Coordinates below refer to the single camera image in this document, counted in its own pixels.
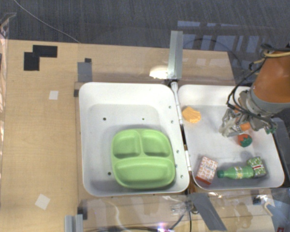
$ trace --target green bottle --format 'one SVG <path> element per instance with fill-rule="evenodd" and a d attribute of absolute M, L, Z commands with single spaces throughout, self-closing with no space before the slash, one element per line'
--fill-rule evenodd
<path fill-rule="evenodd" d="M 228 177 L 230 179 L 252 178 L 253 169 L 250 166 L 245 167 L 230 167 L 227 170 L 217 171 L 218 178 Z"/>

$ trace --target divided green plate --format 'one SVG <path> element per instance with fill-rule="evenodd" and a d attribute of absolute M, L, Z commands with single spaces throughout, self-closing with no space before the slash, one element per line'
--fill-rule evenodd
<path fill-rule="evenodd" d="M 172 147 L 161 131 L 122 130 L 113 138 L 111 155 L 115 179 L 124 187 L 154 189 L 174 180 Z"/>

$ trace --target green patterned box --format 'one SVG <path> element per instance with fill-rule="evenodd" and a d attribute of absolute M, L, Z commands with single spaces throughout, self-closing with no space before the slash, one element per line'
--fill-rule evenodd
<path fill-rule="evenodd" d="M 254 157 L 247 161 L 247 165 L 251 166 L 254 172 L 253 178 L 265 176 L 266 170 L 260 157 Z"/>

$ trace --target table surface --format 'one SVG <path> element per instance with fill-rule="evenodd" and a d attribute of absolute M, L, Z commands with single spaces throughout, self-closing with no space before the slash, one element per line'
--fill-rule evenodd
<path fill-rule="evenodd" d="M 40 71 L 24 71 L 24 52 L 32 52 L 34 44 L 57 46 L 58 57 L 40 58 Z M 77 184 L 77 113 L 73 96 L 77 63 L 92 59 L 93 81 L 161 83 L 150 78 L 149 72 L 154 66 L 167 65 L 168 54 L 169 50 L 163 48 L 8 41 L 0 232 L 64 231 L 64 217 L 75 215 L 81 200 L 104 202 L 84 193 Z M 184 50 L 183 80 L 179 84 L 234 85 L 227 53 Z M 49 99 L 51 91 L 58 91 L 57 100 Z M 35 205 L 40 194 L 50 199 L 45 210 Z M 241 195 L 251 199 L 249 191 Z M 159 205 L 163 207 L 157 197 L 143 199 L 142 207 L 149 214 L 157 212 Z M 234 212 L 237 205 L 243 207 L 240 218 Z M 249 231 L 260 231 L 261 227 L 262 231 L 273 230 L 271 218 L 264 211 L 251 206 L 254 212 L 248 212 L 244 203 L 237 205 L 231 205 L 223 218 L 230 231 L 241 228 L 243 222 L 250 224 Z M 134 219 L 135 215 L 123 207 L 119 208 L 121 221 Z M 114 217 L 116 211 L 115 207 L 110 209 Z M 194 228 L 208 231 L 200 215 L 193 216 Z M 91 225 L 98 220 L 95 216 Z M 115 218 L 107 218 L 108 224 L 113 222 Z M 189 231 L 188 227 L 186 219 L 176 231 Z"/>

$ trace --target red and white box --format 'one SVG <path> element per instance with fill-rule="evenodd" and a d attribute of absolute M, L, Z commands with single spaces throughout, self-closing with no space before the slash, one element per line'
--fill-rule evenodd
<path fill-rule="evenodd" d="M 214 179 L 217 166 L 218 162 L 208 157 L 202 157 L 202 161 L 195 178 L 210 185 Z"/>

